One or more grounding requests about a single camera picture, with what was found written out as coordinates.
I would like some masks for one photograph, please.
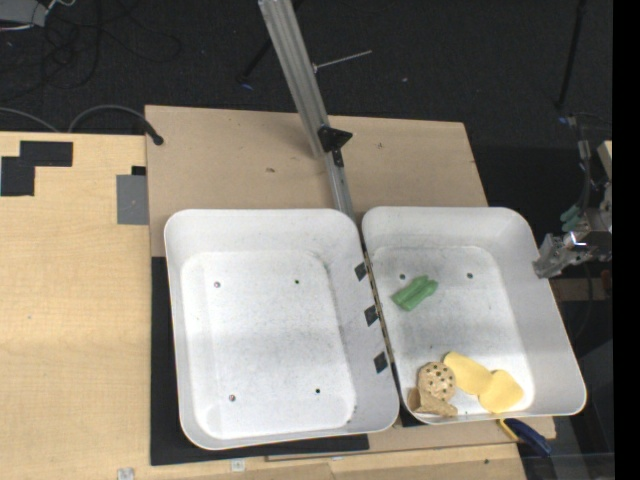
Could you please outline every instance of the black bracket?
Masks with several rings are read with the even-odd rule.
[[[325,153],[331,151],[333,154],[333,163],[338,167],[344,167],[344,160],[342,159],[340,148],[342,148],[351,137],[353,137],[353,133],[336,130],[330,126],[323,125],[318,129],[318,138],[320,139],[320,144],[322,144],[322,149]]]

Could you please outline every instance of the black floor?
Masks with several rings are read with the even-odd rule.
[[[316,64],[372,50],[318,72],[330,114],[463,122],[489,203],[518,210],[541,241],[560,231],[582,183],[575,134],[560,118],[581,114],[594,148],[612,138],[613,0],[586,1],[556,106],[578,1],[304,0],[297,15]],[[257,0],[56,5],[44,29],[0,31],[0,106],[60,130],[100,104],[295,111],[272,50],[237,81],[267,38]],[[0,112],[0,129],[45,128]],[[77,130],[129,133],[135,119],[103,112]],[[569,327],[582,325],[584,305],[566,312]],[[610,302],[589,314],[598,318],[581,331],[578,356],[612,339]]]

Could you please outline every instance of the black strip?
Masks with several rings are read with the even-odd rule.
[[[389,362],[387,361],[387,356],[385,355],[384,352],[380,352],[375,359],[373,360],[374,364],[376,365],[376,373],[380,373],[381,371],[383,371],[387,366],[389,366]]]
[[[364,317],[367,319],[367,325],[371,327],[371,324],[378,319],[378,312],[375,306],[371,306],[364,310]]]
[[[20,157],[2,157],[0,196],[32,196],[35,192],[36,169]]]
[[[204,450],[195,446],[184,435],[178,415],[171,299],[165,258],[151,259],[151,279],[150,462],[152,466],[265,455],[341,453],[369,449],[369,439],[366,434],[305,439],[229,450]]]
[[[20,141],[20,158],[26,164],[46,167],[71,167],[73,142]]]
[[[358,276],[358,281],[362,281],[364,279],[364,276],[367,275],[367,267],[365,267],[364,261],[355,268],[355,271],[356,275]]]

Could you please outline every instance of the wooden table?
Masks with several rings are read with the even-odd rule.
[[[240,128],[256,117],[243,121],[251,116],[237,111],[183,109],[178,112],[182,113],[182,119],[177,119],[175,110],[158,107],[148,109],[147,113],[167,139],[167,149],[175,147],[185,134],[197,140],[207,136],[211,144],[216,144],[216,134],[224,134],[225,122]],[[262,118],[274,119],[284,128],[296,123],[296,131],[291,133],[300,140],[296,119],[287,114],[262,114]],[[431,200],[441,198],[446,202],[447,191],[452,188],[448,177],[451,176],[457,179],[454,185],[464,187],[466,192],[457,191],[449,201],[454,205],[486,205],[462,125],[407,122],[406,133],[395,127],[398,147],[394,147],[393,138],[386,137],[384,142],[369,130],[369,125],[376,125],[373,129],[383,133],[380,125],[384,123],[378,121],[335,118],[334,126],[349,129],[348,126],[362,125],[360,134],[365,139],[361,146],[373,148],[372,153],[386,154],[386,166],[399,161],[420,164],[422,174],[418,178],[429,177]],[[185,122],[191,123],[190,129],[182,126]],[[211,123],[217,124],[217,128],[209,128]],[[196,133],[194,128],[198,127],[202,130]],[[256,132],[250,124],[246,130],[249,134]],[[154,146],[139,136],[11,132],[0,133],[0,156],[18,156],[20,141],[71,141],[73,166],[36,167],[34,196],[0,197],[3,480],[113,480],[120,468],[133,468],[136,480],[370,480],[389,475],[423,478],[427,473],[445,478],[525,478],[515,444],[509,443],[490,422],[459,427],[392,428],[372,435],[371,450],[366,454],[345,456],[342,460],[255,457],[244,461],[244,473],[231,472],[228,460],[150,466],[150,249],[154,233],[150,234],[146,225],[117,223],[116,176],[130,174],[134,165],[146,165],[146,148]],[[421,150],[433,155],[402,159],[401,151],[419,142]],[[302,158],[299,162],[309,162],[299,144],[285,143],[297,148]],[[224,140],[220,144],[228,146]],[[251,150],[255,141],[248,144]],[[363,184],[366,176],[376,177],[376,190],[378,196],[384,196],[383,200],[397,194],[393,183],[385,185],[391,174],[376,173],[370,166],[358,167],[358,146],[349,147],[345,147],[344,153],[356,211],[361,212],[363,206],[376,200],[369,185]],[[274,174],[265,172],[266,167],[288,172],[286,165],[263,165],[270,159],[258,153],[252,152],[259,162],[255,176]],[[177,165],[174,172],[180,172]],[[156,198],[150,202],[156,215],[160,196],[153,186],[162,181],[165,173],[161,170],[149,173],[150,200]],[[309,181],[315,184],[324,180],[323,176],[321,170],[313,171]],[[414,184],[420,181],[414,179],[402,194],[415,193]],[[173,190],[178,185],[174,182],[166,188]],[[319,193],[325,197],[329,192],[320,188]],[[403,197],[402,204],[415,200]],[[175,199],[164,198],[167,211],[171,210],[171,201]],[[417,198],[417,202],[421,201],[422,196]],[[152,221],[151,229],[157,229],[157,225]],[[530,423],[548,437],[554,436],[551,418],[536,418]]]

